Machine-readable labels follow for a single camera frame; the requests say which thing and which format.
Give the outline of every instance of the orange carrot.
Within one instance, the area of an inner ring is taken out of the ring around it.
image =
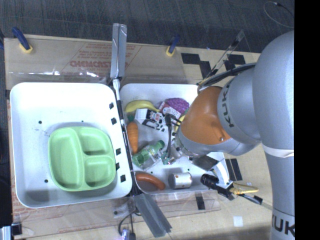
[[[126,126],[126,132],[128,133],[132,154],[135,154],[138,152],[138,125],[134,121],[129,122]]]

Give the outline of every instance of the blue clamp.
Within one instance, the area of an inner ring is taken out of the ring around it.
[[[166,55],[168,55],[170,57],[172,57],[174,55],[177,43],[179,42],[179,39],[180,39],[180,35],[179,34],[177,34],[175,37],[173,37],[171,39],[170,45],[168,46],[168,48],[165,51]]]
[[[32,46],[28,43],[25,35],[21,32],[21,30],[19,28],[17,28],[16,26],[14,26],[12,28],[12,33],[14,34],[14,36],[16,38],[18,38],[20,44],[20,48],[23,50],[23,52],[29,54],[31,53],[31,51],[33,50]]]
[[[2,50],[5,49],[5,47],[4,47],[4,43],[5,43],[4,39],[5,39],[5,35],[4,35],[4,33],[2,33],[2,31],[0,29],[0,49],[2,49]]]

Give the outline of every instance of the green plate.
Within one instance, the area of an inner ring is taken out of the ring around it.
[[[95,127],[55,130],[49,137],[48,155],[53,182],[65,191],[100,189],[116,176],[111,140]]]

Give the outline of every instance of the sausage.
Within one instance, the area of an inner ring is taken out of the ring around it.
[[[138,173],[135,175],[137,181],[149,182],[155,185],[159,190],[164,190],[166,185],[157,177],[150,175],[148,173]]]

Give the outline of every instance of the plastic bottle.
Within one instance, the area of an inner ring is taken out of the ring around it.
[[[162,140],[157,141],[155,144],[147,145],[132,156],[132,162],[144,171],[148,170],[160,161],[161,150],[164,146],[165,143]]]

